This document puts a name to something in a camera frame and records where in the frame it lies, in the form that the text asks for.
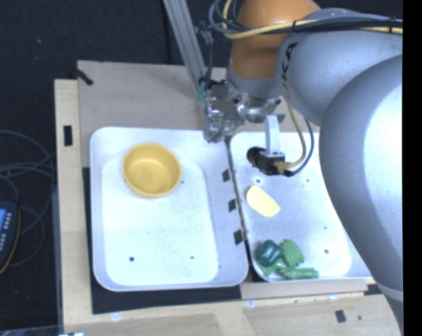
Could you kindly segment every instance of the black mat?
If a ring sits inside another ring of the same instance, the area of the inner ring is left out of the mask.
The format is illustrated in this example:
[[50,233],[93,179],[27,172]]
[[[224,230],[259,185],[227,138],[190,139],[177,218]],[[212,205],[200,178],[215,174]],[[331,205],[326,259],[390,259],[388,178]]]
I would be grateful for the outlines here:
[[95,314],[116,312],[144,307],[188,305],[201,302],[240,300],[240,287],[193,288],[187,290],[157,290],[113,292],[101,286],[92,272],[90,169],[83,168],[85,192],[85,215],[87,225],[88,252],[91,271],[92,310]]

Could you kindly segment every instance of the metal rod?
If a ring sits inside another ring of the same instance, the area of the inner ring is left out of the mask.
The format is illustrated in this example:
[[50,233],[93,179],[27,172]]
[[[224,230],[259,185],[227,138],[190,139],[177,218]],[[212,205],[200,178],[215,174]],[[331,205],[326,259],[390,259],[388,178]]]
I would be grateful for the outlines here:
[[163,0],[183,62],[197,91],[205,67],[186,0]]
[[281,154],[279,122],[277,115],[267,115],[264,120],[267,155]]

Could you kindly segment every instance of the yellow sponge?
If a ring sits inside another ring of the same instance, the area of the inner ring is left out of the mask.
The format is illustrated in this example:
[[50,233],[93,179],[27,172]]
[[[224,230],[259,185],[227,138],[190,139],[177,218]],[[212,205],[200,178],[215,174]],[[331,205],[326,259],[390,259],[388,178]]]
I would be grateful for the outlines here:
[[263,216],[272,217],[281,210],[279,204],[256,185],[247,190],[246,201],[251,208]]

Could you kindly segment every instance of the cable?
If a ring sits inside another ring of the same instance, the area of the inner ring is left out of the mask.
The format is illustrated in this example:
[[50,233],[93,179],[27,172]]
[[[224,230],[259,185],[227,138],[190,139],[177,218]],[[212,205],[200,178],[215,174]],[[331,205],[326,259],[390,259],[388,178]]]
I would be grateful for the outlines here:
[[212,33],[209,31],[209,28],[204,24],[204,21],[200,21],[199,23],[199,33],[203,37],[205,44],[208,46],[208,64],[206,66],[206,72],[204,76],[200,78],[199,83],[204,81],[204,88],[207,90],[211,84],[211,76],[212,76],[212,69],[213,69],[213,39]]
[[[55,184],[55,167],[53,164],[53,158],[55,154],[49,154],[47,150],[44,147],[42,147],[42,145],[39,142],[35,141],[34,139],[24,134],[8,131],[4,129],[0,129],[0,134],[10,136],[10,137],[18,137],[20,139],[28,141],[31,144],[33,144],[35,147],[37,147],[38,150],[41,151],[42,154],[44,155],[44,158],[38,162],[17,162],[17,163],[5,164],[5,165],[0,166],[0,179],[7,182],[7,184],[13,189],[15,201],[19,209],[21,211],[30,213],[36,217],[36,220],[33,223],[30,223],[26,228],[21,229],[20,236],[28,233],[28,231],[32,230],[37,224],[40,224],[41,226],[42,235],[41,235],[40,242],[36,250],[31,255],[27,256],[25,259],[20,260],[19,262],[15,262],[10,265],[10,266],[18,266],[30,261],[41,250],[44,240],[45,240],[45,225],[43,223],[43,216],[46,214],[50,206],[50,203],[52,201],[53,188]],[[37,173],[49,178],[50,180],[50,190],[48,193],[48,197],[43,204],[43,208],[41,212],[39,213],[23,205],[23,201],[21,200],[19,190],[17,186],[15,185],[15,183],[11,181],[11,179],[22,177],[27,173]]]
[[234,26],[243,27],[243,25],[238,20],[238,9],[237,9],[237,2],[238,0],[234,0],[231,6],[231,10],[228,11],[228,20],[232,22]]
[[[230,9],[234,0],[227,0],[223,12],[220,11],[219,3],[222,0],[214,0],[209,9],[209,22],[218,32],[228,39],[244,39],[258,34],[287,34],[292,32],[326,32],[349,29],[362,29],[373,32],[386,32],[393,34],[403,33],[403,21],[372,14],[345,13],[342,17],[328,17],[321,20],[296,20],[263,27],[248,28],[237,20],[228,19],[229,11],[235,14],[235,8]],[[214,13],[221,20],[217,24],[213,18]]]
[[[30,208],[26,208],[25,206],[22,206],[20,209],[22,211],[28,211],[29,213],[36,216],[37,219],[39,219],[38,214],[34,210],[32,210]],[[40,242],[39,242],[38,246],[35,248],[35,250],[32,254],[30,254],[29,256],[27,256],[26,258],[24,258],[22,260],[19,260],[19,261],[16,261],[16,262],[9,264],[8,265],[9,267],[17,267],[17,266],[20,266],[20,265],[27,263],[28,261],[33,259],[36,256],[36,254],[38,254],[40,252],[40,250],[43,248],[44,240],[45,240],[45,226],[44,226],[44,223],[43,223],[42,220],[38,220],[38,222],[39,222],[39,225],[41,226],[41,238],[40,238]]]
[[295,126],[296,132],[298,133],[298,136],[299,136],[300,141],[301,141],[302,153],[301,153],[300,158],[298,160],[294,161],[294,162],[274,162],[273,165],[281,173],[284,173],[284,171],[287,170],[287,169],[296,167],[299,163],[301,163],[304,160],[304,158],[306,157],[306,154],[307,154],[306,142],[304,140],[304,136],[302,135],[301,127],[299,126],[299,124],[296,121],[295,112],[292,110],[292,108],[290,107],[289,104],[287,104],[287,107],[288,107],[288,111],[290,113],[290,117],[292,118],[293,124]]
[[314,131],[311,128],[310,122],[306,119],[305,123],[307,125],[307,128],[309,129],[309,134],[310,134],[310,150],[309,150],[309,154],[307,155],[306,160],[300,165],[300,167],[294,171],[291,170],[286,170],[284,171],[283,175],[284,176],[295,176],[296,174],[300,173],[305,166],[307,166],[307,163],[309,163],[310,158],[312,156],[312,154],[314,153],[314,148],[315,148],[315,138],[314,138]]

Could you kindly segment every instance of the white tray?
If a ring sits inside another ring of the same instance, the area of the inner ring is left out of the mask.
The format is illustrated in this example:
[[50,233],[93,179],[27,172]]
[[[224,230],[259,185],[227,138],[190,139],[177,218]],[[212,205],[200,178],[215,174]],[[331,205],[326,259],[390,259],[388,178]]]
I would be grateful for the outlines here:
[[[136,196],[122,158],[145,142],[170,148],[183,178],[169,195]],[[92,257],[97,281],[112,291],[233,286],[248,273],[224,142],[200,131],[105,127],[90,141]]]
[[[235,182],[239,193],[251,257],[267,239],[281,242],[291,239],[302,249],[305,262],[300,267],[313,267],[319,271],[319,279],[366,278],[370,271],[358,255],[346,234],[325,188],[318,155],[318,137],[315,133],[315,149],[308,165],[298,174],[266,176],[252,167],[246,159],[249,148],[265,148],[265,133],[242,132],[234,136],[230,144]],[[310,136],[304,134],[307,147]],[[281,152],[286,160],[297,160],[302,147],[297,133],[281,133]],[[280,212],[267,218],[249,207],[245,193],[251,186],[258,186],[280,205]],[[256,272],[271,282],[286,281],[277,273],[263,276],[256,262]]]

